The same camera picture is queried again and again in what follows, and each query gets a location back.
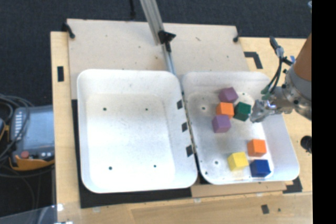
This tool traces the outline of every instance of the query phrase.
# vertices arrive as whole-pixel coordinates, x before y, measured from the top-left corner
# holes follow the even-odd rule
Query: purple cube
[[[221,102],[234,103],[238,99],[238,94],[233,87],[222,89],[218,95]]]
[[[228,115],[217,115],[212,120],[212,127],[215,133],[226,133],[231,128]]]

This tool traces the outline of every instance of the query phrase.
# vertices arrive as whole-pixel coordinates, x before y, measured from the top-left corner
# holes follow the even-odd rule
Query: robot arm
[[[255,101],[250,120],[261,122],[269,115],[289,114],[293,110],[311,120],[311,34],[295,63],[286,72],[285,82],[280,87],[276,84],[281,72],[281,63],[288,60],[283,57],[283,49],[277,45],[275,39],[271,38],[270,43],[280,59],[278,74],[262,90],[262,100]]]

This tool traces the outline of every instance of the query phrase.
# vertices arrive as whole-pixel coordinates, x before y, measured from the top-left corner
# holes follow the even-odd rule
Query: green cube
[[[239,102],[235,106],[235,115],[233,118],[241,120],[241,121],[246,121],[251,113],[251,106],[249,104]]]

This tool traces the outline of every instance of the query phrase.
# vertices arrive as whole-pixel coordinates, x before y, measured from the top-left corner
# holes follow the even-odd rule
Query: red button
[[[22,159],[28,159],[29,158],[29,152],[28,151],[22,151],[21,152],[21,158]]]

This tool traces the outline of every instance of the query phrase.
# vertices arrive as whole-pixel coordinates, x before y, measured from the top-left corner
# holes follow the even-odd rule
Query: blue cube
[[[256,159],[250,163],[252,177],[266,177],[271,170],[266,159]]]

